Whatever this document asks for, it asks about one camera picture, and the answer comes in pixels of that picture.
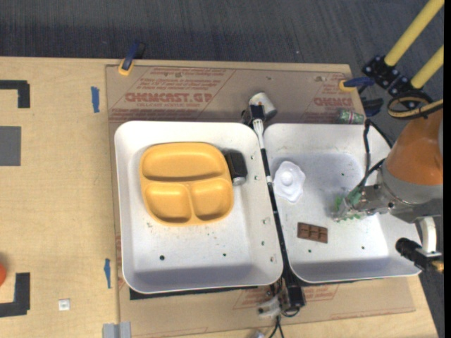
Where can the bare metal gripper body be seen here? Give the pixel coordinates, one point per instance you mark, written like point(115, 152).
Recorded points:
point(373, 199)

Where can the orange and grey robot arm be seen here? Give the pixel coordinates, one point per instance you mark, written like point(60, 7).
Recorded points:
point(415, 160)

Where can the white plastic tray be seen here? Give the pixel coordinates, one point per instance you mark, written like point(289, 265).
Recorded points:
point(197, 252)
point(345, 259)

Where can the brown chocolate bar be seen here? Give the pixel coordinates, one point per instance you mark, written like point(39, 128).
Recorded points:
point(311, 232)

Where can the green can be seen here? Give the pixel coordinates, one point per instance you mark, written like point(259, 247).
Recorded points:
point(350, 116)

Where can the white toy fried egg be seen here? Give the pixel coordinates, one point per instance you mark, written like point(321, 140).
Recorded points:
point(289, 181)

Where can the thin black and white rod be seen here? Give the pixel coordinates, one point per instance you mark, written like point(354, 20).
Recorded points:
point(273, 195)

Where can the black can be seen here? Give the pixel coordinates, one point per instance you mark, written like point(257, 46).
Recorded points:
point(236, 164)

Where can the white can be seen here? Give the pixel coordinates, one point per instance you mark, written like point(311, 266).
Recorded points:
point(266, 102)

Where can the brown cardboard board red print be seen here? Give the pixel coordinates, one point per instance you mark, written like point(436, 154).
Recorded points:
point(225, 83)

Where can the orange divided plate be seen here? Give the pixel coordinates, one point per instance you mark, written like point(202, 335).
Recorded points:
point(183, 181)

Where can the small white square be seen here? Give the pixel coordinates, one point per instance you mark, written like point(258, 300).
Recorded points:
point(64, 304)

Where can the orange round object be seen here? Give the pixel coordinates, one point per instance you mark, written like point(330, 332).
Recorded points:
point(2, 275)

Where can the black cylinder on white bracket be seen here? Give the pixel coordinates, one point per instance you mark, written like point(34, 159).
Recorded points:
point(417, 253)

